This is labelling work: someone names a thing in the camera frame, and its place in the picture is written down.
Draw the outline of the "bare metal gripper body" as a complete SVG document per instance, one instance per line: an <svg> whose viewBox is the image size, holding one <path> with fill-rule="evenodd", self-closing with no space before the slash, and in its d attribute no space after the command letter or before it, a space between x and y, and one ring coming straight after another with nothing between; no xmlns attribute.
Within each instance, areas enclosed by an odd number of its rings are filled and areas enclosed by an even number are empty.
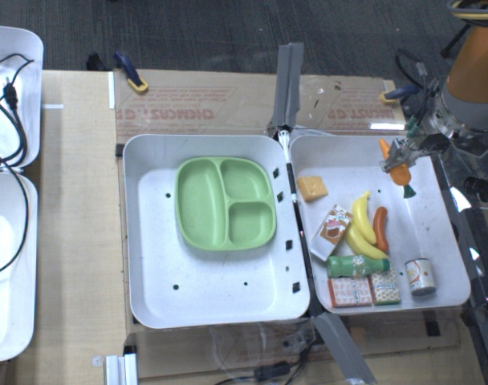
<svg viewBox="0 0 488 385"><path fill-rule="evenodd" d="M419 111L407 121L407 149L421 150L421 157L442 153L451 145L468 148L470 141L471 128L447 109Z"/></svg>

